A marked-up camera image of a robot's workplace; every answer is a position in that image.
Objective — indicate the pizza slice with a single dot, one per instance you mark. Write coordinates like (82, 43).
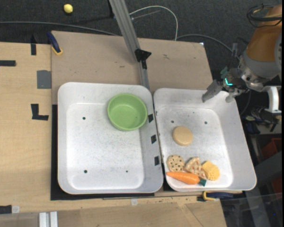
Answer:
(194, 167)

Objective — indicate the black cylinder on white bracket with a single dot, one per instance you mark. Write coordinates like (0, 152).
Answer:
(274, 98)

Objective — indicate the yellow corn piece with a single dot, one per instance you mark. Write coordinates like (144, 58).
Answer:
(211, 171)

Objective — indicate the white plastic tray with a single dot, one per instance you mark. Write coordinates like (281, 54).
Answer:
(210, 145)
(97, 150)

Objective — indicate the chocolate chip cookie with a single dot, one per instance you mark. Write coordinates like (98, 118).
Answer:
(175, 163)

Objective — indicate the yellow ball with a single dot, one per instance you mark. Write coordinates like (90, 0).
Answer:
(68, 8)

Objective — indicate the orange carrot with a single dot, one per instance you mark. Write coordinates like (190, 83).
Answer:
(183, 177)

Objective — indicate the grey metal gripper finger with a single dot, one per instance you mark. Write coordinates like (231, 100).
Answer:
(210, 92)
(231, 96)

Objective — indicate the green bowl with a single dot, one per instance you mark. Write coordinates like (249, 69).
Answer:
(127, 112)

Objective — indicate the brown cardboard board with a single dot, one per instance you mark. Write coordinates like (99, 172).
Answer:
(97, 60)

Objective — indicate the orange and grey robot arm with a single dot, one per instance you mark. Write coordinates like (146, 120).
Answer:
(262, 46)

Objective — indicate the beige round biscuit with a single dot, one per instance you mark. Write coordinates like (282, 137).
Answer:
(182, 136)

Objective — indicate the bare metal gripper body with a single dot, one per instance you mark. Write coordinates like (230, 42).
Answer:
(236, 80)

